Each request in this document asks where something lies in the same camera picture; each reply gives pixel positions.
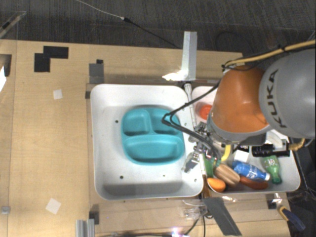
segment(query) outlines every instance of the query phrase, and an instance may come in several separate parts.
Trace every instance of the blue plate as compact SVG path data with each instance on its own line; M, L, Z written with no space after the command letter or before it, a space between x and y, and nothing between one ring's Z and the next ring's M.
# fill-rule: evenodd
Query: blue plate
M139 108L122 119L121 137L124 153L137 164L161 165L180 159L184 153L182 132L161 122L168 110ZM180 124L177 117L172 119Z

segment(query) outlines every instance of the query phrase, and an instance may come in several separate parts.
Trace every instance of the wooden table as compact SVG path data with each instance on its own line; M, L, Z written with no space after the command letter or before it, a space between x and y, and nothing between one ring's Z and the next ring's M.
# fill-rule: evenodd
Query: wooden table
M44 45L68 47L69 58L51 59L50 73L35 73L34 54L43 53ZM109 202L97 196L85 99L89 64L97 59L104 61L106 83L161 83L161 76L179 70L181 50L1 40L0 53L12 54L5 97L0 95L1 108L6 106L0 114L0 202L11 208L8 217L0 217L1 236L74 236L76 220L87 220L95 208L100 212L97 236L164 232L171 226L181 230L192 224L181 217L181 200ZM219 78L220 65L239 56L198 51L197 77ZM63 98L54 100L58 89ZM10 124L12 133L6 131ZM288 206L285 194L281 196ZM46 210L51 198L61 203L56 214ZM258 236L259 231L260 236L289 236L287 223L276 210L267 209L264 195L236 198L227 208L244 236ZM208 233L222 236L214 220L206 223ZM199 223L191 236L202 236L202 228Z

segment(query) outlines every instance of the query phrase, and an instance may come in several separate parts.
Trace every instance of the white paper square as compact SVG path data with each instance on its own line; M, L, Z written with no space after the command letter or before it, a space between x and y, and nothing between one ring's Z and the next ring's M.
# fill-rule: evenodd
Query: white paper square
M48 202L47 206L46 206L46 210L51 212L51 213L57 214L60 205L61 205L60 202L58 202L57 200L51 198L50 201Z
M54 99L62 99L63 98L63 92L61 89L54 90Z

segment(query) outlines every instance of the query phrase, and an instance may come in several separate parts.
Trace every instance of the white sink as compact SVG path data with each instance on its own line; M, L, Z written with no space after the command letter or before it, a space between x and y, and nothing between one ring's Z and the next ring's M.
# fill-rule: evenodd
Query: white sink
M194 143L185 141L184 155L162 165L141 165L123 152L121 121L124 114L140 107L173 110L188 101L175 86L100 84L91 92L95 189L107 200L193 197L203 187L201 170L181 171ZM192 130L189 108L177 113L181 125Z

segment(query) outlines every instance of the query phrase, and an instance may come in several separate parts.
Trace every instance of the dark floor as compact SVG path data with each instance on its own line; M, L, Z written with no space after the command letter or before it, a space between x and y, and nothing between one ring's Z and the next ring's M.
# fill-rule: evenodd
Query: dark floor
M134 23L182 48L183 32L197 31L199 50L244 55L305 41L315 30L316 0L81 0ZM140 28L74 0L0 0L0 24L16 11L26 16L7 39L175 48ZM270 62L261 64L266 67ZM302 158L307 186L315 189L315 143ZM306 222L300 236L316 236L315 201L290 194Z

